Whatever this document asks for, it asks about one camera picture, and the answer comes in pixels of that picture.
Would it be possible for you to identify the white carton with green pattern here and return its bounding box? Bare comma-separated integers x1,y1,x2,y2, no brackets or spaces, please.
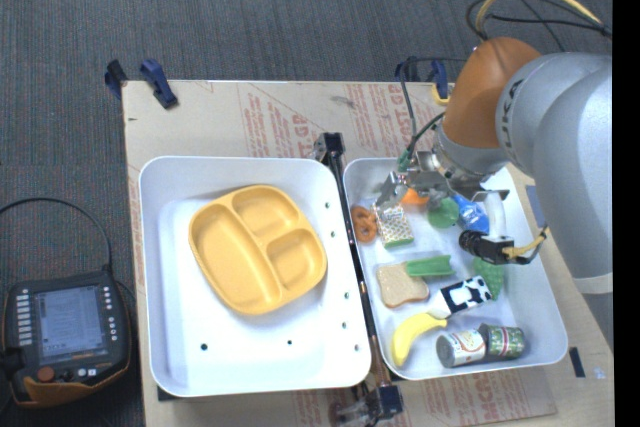
371,203,416,250

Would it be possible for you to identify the brown pretzel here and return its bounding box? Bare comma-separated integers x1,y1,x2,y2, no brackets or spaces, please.
349,205,379,244

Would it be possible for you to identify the black cylinder on white bracket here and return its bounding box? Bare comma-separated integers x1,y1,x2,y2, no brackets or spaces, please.
458,192,517,266

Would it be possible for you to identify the green lettuce leaf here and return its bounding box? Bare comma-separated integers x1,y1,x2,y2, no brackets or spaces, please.
471,256,506,302

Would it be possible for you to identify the orange round toy food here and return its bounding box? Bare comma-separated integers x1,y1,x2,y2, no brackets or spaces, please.
400,187,431,208

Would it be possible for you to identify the black block with thin wires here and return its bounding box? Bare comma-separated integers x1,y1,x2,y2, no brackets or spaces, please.
330,382,405,427
313,131,347,167

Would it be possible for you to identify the brown cardboard board red print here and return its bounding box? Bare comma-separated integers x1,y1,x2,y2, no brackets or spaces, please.
121,80,614,427

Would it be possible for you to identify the white plastic tray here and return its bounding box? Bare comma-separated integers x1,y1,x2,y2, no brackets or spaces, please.
137,155,373,399
342,156,570,382

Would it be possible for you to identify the green celery stick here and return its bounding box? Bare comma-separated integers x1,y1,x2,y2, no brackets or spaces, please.
404,254,457,279

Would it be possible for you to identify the yellow divided plate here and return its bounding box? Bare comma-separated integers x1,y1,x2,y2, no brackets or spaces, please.
187,184,329,317

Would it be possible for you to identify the green round toy food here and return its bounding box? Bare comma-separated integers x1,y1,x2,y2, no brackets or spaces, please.
426,200,461,230

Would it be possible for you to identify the blue plastic bottle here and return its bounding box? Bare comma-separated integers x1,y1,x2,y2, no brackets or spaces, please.
452,194,491,235

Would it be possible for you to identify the black and white carton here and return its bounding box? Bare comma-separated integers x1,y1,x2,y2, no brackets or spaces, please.
426,275,494,321

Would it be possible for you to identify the yellow banana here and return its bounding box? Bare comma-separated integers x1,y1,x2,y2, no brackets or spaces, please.
390,311,449,369

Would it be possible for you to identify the green can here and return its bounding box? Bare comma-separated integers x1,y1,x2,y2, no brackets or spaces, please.
476,323,527,361

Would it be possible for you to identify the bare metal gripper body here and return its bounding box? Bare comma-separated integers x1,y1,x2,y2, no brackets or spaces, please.
405,150,511,203

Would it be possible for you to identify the white can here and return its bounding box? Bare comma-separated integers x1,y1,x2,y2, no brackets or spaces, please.
435,328,488,369

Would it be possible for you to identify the brown bread slice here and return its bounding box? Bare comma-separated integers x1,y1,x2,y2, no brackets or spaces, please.
375,261,431,310

